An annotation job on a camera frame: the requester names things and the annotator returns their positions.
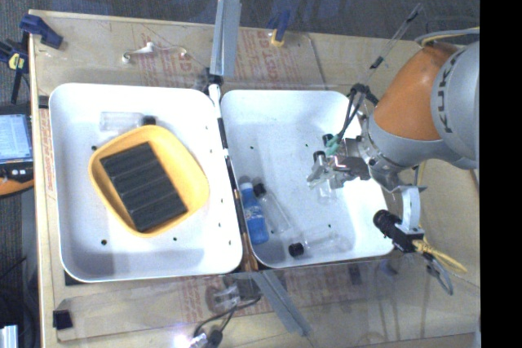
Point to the blue bottle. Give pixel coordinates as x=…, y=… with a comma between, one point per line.
x=255, y=218

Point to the brown cardboard board, red print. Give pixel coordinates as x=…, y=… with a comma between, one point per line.
x=98, y=49

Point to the black cylinder on white bracket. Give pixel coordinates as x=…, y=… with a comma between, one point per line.
x=393, y=227

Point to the thin black and white rod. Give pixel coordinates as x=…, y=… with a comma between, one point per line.
x=222, y=134

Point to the white curved plastic piece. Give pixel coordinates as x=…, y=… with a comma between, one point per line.
x=140, y=50

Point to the yellow bowl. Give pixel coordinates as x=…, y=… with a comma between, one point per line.
x=191, y=175

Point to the black ribbed block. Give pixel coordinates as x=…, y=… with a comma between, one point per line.
x=143, y=186

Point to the clear plastic bottle, black cap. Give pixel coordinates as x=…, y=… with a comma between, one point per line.
x=122, y=120
x=272, y=210
x=322, y=241

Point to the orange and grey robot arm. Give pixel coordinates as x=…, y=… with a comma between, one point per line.
x=412, y=110

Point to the white plastic tray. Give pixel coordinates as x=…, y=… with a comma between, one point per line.
x=138, y=256
x=281, y=126

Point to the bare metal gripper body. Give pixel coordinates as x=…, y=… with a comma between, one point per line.
x=351, y=163

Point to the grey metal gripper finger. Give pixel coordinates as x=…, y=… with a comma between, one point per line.
x=335, y=179
x=318, y=169

